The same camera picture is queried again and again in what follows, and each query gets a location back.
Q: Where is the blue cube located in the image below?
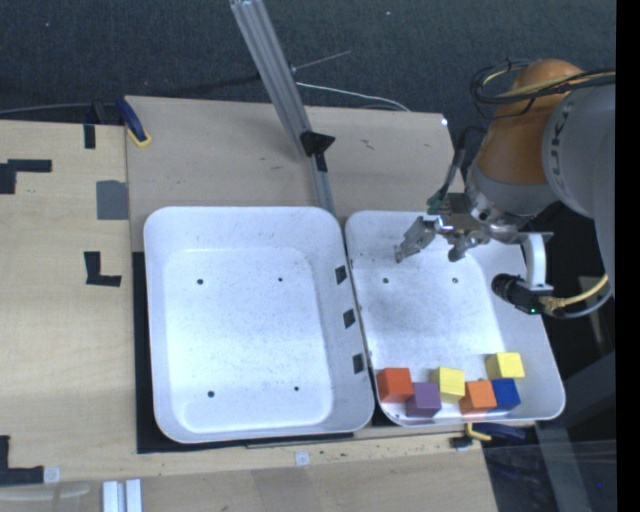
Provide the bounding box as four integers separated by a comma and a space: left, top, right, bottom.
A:
490, 378, 522, 412

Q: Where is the yellow cube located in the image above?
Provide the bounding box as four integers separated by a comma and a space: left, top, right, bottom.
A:
428, 366, 466, 405
484, 351, 526, 381

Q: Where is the orange cube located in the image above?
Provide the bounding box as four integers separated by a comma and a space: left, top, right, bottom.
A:
375, 367, 415, 404
458, 379, 498, 415

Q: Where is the black cylinder on white bracket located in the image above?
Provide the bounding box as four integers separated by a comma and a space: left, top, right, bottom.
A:
491, 230, 555, 316

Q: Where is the pale wood board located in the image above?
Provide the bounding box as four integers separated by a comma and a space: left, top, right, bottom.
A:
123, 94, 536, 454

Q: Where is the white plastic tray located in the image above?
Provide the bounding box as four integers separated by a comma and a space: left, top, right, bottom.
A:
343, 209, 567, 428
142, 205, 376, 445

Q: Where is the purple cube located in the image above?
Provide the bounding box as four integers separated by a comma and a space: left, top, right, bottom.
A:
404, 382, 443, 419

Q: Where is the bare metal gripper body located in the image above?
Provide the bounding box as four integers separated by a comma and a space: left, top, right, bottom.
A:
432, 192, 525, 246

